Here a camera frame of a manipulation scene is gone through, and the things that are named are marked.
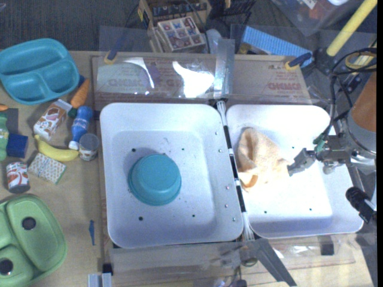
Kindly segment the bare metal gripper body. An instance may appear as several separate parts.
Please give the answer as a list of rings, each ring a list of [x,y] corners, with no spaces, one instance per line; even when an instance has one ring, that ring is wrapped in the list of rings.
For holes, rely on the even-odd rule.
[[[346,134],[325,135],[320,134],[313,140],[316,159],[325,166],[335,167],[351,165],[352,155],[358,154],[357,145]]]

